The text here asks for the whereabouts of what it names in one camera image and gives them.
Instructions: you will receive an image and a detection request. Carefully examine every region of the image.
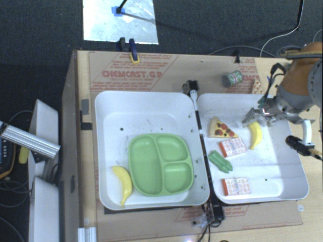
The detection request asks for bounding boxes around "green can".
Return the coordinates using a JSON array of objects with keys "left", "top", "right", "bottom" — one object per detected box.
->
[{"left": 221, "top": 70, "right": 244, "bottom": 88}]

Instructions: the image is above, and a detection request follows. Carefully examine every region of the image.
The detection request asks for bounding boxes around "black block with thin wires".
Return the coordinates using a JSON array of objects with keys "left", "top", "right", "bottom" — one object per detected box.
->
[
  {"left": 182, "top": 80, "right": 200, "bottom": 95},
  {"left": 206, "top": 202, "right": 226, "bottom": 223}
]

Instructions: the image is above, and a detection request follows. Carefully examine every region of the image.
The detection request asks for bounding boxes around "yellow banana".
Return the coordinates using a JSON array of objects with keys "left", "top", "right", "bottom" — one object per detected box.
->
[
  {"left": 246, "top": 120, "right": 263, "bottom": 150},
  {"left": 111, "top": 165, "right": 134, "bottom": 207}
]

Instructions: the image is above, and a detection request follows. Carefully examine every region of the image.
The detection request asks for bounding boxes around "white plastic tray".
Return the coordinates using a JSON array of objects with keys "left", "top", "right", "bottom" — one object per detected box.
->
[
  {"left": 94, "top": 90, "right": 211, "bottom": 211},
  {"left": 196, "top": 92, "right": 310, "bottom": 205}
]

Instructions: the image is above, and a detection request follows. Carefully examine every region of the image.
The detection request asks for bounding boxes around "thin black and white rod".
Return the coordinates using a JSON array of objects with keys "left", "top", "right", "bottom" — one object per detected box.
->
[{"left": 190, "top": 89, "right": 216, "bottom": 207}]

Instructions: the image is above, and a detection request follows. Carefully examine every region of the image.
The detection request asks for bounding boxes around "pizza slice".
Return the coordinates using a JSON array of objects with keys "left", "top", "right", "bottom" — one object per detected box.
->
[{"left": 208, "top": 115, "right": 239, "bottom": 139}]

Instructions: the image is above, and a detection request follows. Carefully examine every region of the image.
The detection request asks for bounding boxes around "green divided plate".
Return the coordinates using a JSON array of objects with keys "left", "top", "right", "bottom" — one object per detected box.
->
[{"left": 127, "top": 133, "right": 195, "bottom": 197}]

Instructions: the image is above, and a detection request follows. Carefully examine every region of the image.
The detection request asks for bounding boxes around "brown cardboard board red print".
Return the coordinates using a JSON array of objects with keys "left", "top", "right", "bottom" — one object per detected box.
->
[{"left": 88, "top": 51, "right": 303, "bottom": 237}]

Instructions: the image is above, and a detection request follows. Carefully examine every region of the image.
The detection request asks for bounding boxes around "orange and white carton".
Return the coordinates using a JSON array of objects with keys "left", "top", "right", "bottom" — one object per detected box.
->
[
  {"left": 222, "top": 177, "right": 251, "bottom": 197},
  {"left": 218, "top": 137, "right": 248, "bottom": 158}
]

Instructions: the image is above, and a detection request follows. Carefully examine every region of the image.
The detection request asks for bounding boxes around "green asparagus bundle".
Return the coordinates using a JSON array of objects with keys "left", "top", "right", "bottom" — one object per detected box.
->
[{"left": 207, "top": 150, "right": 234, "bottom": 174}]

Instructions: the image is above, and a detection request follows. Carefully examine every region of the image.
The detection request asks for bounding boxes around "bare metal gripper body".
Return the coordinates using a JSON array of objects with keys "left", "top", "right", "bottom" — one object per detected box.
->
[{"left": 259, "top": 96, "right": 301, "bottom": 124}]

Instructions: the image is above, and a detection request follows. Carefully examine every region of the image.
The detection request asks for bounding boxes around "black cylinder on white bracket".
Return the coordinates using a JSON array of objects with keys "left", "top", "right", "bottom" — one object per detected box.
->
[{"left": 285, "top": 118, "right": 316, "bottom": 157}]

